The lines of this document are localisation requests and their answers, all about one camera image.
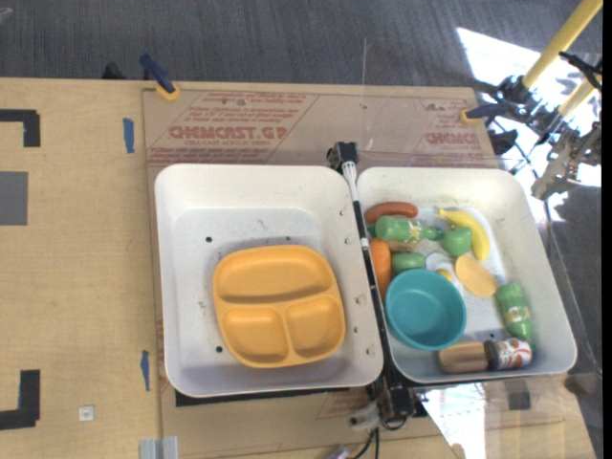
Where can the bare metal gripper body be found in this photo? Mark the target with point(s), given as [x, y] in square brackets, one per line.
[564, 165]

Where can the white plastic tray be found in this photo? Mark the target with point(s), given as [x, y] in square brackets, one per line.
[535, 256]
[191, 237]

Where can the yellow banana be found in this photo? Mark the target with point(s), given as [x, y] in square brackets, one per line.
[475, 232]

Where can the green pepper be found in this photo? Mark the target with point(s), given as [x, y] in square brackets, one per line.
[456, 241]

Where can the yellow oval chip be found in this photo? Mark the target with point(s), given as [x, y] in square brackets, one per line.
[475, 275]

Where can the green bottle white yellow label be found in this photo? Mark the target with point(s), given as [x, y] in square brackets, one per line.
[515, 311]

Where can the white fried egg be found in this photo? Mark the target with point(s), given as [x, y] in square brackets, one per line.
[437, 262]

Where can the brown sausage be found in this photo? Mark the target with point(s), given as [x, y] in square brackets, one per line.
[389, 210]

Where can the brown biscuit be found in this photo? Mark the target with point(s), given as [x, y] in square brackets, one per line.
[402, 245]

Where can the green rounded toy vegetable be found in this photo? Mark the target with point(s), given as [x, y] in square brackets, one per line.
[407, 261]

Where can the red and white can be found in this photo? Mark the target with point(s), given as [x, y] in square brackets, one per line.
[509, 354]

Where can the teal bowl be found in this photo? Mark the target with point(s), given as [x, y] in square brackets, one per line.
[423, 311]

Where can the orange carrot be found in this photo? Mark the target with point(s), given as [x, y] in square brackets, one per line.
[381, 263]

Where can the thin black and white rod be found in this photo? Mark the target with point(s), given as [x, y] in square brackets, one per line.
[357, 208]

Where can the tan bread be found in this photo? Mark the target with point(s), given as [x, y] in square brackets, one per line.
[461, 357]

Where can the brown cardboard board red print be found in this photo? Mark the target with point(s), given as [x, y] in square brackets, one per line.
[296, 117]

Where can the orange divided plate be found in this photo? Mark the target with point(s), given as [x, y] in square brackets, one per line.
[277, 304]

